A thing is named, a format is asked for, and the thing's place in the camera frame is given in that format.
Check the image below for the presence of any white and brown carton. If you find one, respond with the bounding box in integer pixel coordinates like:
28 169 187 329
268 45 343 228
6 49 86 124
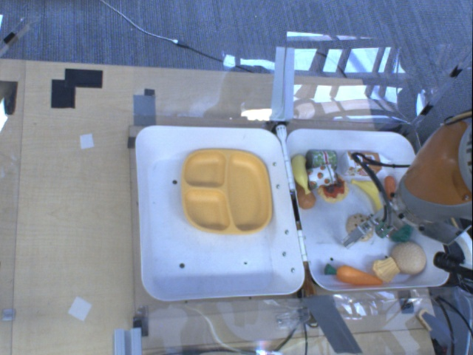
341 151 382 179

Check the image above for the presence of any white plastic tray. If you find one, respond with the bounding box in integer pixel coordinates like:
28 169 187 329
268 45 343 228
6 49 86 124
286 128 451 292
135 125 306 302

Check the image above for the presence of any black cylinder on white bracket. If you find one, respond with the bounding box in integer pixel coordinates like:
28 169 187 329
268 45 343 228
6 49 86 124
432 231 473 279

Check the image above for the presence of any beige biscuit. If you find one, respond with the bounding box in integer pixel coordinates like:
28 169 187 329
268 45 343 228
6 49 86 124
345 213 375 243

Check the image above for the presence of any orange carrot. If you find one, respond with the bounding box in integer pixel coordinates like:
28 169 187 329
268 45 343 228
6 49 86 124
324 263 384 287

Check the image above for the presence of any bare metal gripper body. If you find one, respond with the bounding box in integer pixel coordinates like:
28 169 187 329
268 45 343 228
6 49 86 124
371 200 472 246

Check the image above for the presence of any slice of pizza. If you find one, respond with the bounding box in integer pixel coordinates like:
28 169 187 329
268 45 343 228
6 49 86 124
317 182 350 203

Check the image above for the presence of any green broccoli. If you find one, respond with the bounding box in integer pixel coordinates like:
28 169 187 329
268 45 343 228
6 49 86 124
390 224 415 243

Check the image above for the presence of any yellow divided plate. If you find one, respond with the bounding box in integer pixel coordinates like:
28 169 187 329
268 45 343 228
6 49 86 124
180 149 273 235

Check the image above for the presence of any beige round bread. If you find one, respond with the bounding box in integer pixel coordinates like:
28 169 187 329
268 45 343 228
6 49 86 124
391 241 427 275

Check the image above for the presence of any green can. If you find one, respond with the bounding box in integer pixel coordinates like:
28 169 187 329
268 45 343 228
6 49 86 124
305 149 338 169

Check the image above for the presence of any thin black and white rod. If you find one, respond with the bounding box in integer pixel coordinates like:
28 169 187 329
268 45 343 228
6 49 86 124
275 123 310 264

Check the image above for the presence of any yellow banana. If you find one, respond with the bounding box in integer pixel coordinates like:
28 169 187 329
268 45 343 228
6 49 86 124
350 178 384 212
290 155 313 196

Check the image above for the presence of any white printed can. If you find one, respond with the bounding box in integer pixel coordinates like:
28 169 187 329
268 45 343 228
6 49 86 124
307 163 338 191

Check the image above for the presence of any brown bread roll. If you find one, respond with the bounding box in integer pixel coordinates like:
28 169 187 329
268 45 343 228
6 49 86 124
296 189 317 210

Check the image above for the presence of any orange sausage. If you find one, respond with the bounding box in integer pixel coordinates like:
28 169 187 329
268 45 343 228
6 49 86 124
384 175 398 200

